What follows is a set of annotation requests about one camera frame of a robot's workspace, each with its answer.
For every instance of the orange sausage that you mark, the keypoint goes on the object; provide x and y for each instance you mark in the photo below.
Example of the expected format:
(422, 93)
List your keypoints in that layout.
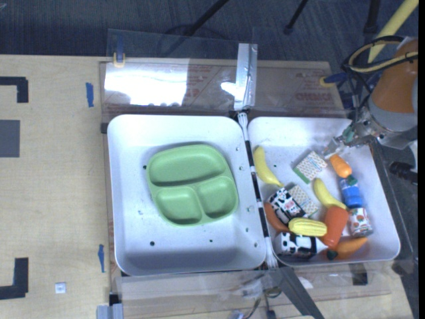
(274, 218)

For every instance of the green divided plate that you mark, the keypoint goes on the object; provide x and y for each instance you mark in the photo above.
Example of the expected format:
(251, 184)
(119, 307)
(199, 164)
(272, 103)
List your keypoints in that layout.
(186, 163)

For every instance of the yellow corn cob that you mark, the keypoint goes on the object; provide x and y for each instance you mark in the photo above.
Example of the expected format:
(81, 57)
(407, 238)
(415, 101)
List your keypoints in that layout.
(307, 227)

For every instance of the orange carrot green top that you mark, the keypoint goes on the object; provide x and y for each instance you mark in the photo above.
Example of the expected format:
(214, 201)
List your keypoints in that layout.
(350, 246)

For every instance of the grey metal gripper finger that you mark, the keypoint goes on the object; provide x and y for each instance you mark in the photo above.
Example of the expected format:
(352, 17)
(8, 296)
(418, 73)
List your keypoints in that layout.
(329, 149)
(338, 143)

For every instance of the black cylinder on white bracket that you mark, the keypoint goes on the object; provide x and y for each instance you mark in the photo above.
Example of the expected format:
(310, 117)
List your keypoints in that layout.
(403, 170)

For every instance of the blue bottle green cap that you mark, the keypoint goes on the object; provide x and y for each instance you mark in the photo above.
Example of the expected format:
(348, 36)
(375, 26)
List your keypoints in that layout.
(351, 193)

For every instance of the yellow banana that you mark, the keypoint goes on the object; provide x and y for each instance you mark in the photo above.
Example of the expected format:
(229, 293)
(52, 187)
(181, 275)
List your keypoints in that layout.
(323, 193)
(263, 168)

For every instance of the white can orange print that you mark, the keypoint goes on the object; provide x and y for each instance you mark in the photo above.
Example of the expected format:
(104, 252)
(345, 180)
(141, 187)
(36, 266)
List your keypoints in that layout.
(360, 223)

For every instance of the green white patterned carton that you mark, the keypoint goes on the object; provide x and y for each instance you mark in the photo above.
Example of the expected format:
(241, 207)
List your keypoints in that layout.
(305, 199)
(310, 166)

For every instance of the small white square block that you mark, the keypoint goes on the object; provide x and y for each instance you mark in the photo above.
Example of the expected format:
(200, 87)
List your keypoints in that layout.
(60, 287)

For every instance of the white plastic tray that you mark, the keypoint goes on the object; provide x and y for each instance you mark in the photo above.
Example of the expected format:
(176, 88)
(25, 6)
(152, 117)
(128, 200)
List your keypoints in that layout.
(285, 135)
(133, 191)

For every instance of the small orange carrot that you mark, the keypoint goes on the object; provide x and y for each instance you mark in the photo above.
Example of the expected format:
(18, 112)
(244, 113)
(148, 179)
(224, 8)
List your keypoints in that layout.
(341, 167)

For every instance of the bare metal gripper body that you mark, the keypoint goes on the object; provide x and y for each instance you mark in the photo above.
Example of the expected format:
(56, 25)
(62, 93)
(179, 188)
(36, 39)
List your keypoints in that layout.
(368, 135)

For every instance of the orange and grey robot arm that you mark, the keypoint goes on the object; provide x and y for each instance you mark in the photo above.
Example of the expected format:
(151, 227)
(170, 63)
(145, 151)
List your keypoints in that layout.
(393, 85)

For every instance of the thin black and white rod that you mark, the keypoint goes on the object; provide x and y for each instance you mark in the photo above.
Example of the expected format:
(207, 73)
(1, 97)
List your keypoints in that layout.
(255, 181)

